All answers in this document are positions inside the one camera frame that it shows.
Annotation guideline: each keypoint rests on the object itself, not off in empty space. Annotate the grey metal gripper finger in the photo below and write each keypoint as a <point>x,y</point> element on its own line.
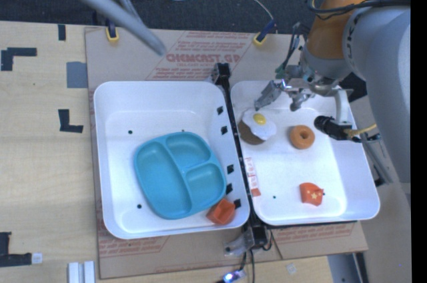
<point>268,95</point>
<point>298,100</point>

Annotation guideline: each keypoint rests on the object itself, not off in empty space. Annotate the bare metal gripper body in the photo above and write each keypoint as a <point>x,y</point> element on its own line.
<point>297,78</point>

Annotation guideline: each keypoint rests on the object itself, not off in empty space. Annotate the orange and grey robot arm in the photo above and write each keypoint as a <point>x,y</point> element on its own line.
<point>380,51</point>

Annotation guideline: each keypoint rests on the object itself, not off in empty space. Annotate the white fried egg toy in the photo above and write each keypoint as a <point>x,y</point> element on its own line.
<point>262,126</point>

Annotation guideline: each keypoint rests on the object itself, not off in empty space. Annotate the orange doughnut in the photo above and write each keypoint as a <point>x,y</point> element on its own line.
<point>295,141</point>

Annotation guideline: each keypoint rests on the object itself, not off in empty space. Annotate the brown biscuit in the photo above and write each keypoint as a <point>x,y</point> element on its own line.
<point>248,136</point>

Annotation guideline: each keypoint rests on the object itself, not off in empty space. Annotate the thin black rod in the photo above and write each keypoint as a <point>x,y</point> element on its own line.
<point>236,128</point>

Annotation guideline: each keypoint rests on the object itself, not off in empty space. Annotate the white plastic tray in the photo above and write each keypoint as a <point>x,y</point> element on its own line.
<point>293,175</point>
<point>150,101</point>

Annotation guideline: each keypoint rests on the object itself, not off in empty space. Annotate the orange block with yellow stars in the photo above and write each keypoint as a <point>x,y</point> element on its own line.
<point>310,195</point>

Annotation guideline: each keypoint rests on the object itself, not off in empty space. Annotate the blue divided plate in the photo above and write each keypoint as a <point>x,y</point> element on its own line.
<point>173,175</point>

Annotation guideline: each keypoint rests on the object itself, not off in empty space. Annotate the orange cube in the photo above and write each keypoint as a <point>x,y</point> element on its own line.
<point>221,211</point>

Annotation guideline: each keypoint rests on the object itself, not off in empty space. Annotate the brown cardboard board red print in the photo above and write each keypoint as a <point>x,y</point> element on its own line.
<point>133,54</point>

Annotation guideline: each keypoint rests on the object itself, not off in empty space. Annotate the black cylinder on white bracket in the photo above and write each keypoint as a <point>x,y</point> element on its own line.
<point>330,126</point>

